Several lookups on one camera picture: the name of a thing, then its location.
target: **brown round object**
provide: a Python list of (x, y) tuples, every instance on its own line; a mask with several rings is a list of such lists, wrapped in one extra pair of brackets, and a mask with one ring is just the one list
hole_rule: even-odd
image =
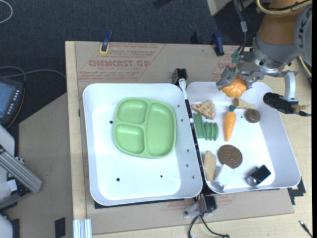
[(237, 168), (242, 163), (240, 150), (233, 145), (223, 145), (218, 151), (218, 158), (222, 164), (226, 164), (232, 169)]
[(255, 109), (247, 109), (245, 117), (248, 122), (258, 122), (260, 120), (260, 113)]

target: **toy carrot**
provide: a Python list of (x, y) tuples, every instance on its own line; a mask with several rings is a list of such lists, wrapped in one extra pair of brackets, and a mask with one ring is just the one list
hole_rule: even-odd
[(229, 111), (226, 113), (224, 117), (224, 134), (226, 141), (230, 140), (234, 124), (237, 119), (237, 115), (233, 112), (235, 110), (234, 105), (229, 106)]

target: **black electronic device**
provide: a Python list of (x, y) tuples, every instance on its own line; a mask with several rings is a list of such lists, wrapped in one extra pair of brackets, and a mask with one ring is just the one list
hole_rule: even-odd
[(0, 124), (7, 126), (18, 114), (23, 101), (23, 83), (0, 77)]

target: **white tray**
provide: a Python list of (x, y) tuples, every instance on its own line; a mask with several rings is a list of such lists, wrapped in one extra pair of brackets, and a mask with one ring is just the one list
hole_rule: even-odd
[[(204, 159), (204, 154), (210, 150), (216, 155), (217, 163), (215, 177), (222, 166), (217, 157), (218, 149), (224, 144), (237, 147), (242, 155), (242, 164), (234, 169), (234, 174), (224, 189), (219, 188), (212, 181), (207, 181), (208, 187), (216, 193), (234, 193), (249, 190), (275, 189), (296, 186), (300, 181), (300, 172), (287, 137), (282, 119), (277, 110), (263, 102), (265, 93), (270, 88), (256, 82), (253, 87), (243, 93), (241, 99), (254, 105), (261, 114), (257, 123), (249, 123), (244, 118), (245, 110), (235, 109), (237, 120), (229, 142), (224, 139), (223, 118), (233, 98), (228, 98), (222, 91), (218, 91), (215, 82), (193, 82), (187, 87), (187, 96), (190, 104), (212, 100), (215, 104), (219, 136), (217, 141), (198, 139), (198, 146)], [(246, 177), (255, 167), (261, 165), (271, 171), (271, 175), (257, 187), (249, 186)]]
[[(161, 159), (121, 152), (112, 136), (117, 104), (124, 98), (149, 98), (170, 105), (176, 115), (176, 143)], [(181, 90), (172, 84), (91, 84), (83, 93), (89, 181), (101, 205), (191, 198), (202, 190), (202, 178)]]

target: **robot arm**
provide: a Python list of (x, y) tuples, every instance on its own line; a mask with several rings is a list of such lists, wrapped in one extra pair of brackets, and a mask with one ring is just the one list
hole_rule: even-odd
[(296, 74), (282, 70), (296, 57), (301, 57), (309, 66), (312, 64), (312, 0), (272, 0), (268, 9), (262, 6), (261, 0), (257, 0), (257, 5), (265, 17), (252, 48), (248, 52), (243, 50), (243, 45), (237, 49), (232, 56), (237, 66), (226, 67), (216, 85), (221, 90), (240, 75), (250, 89), (265, 75), (283, 76), (285, 95), (278, 99), (276, 95), (267, 96), (264, 102), (268, 101), (268, 105), (283, 113), (293, 114), (292, 106), (298, 104), (294, 98)]

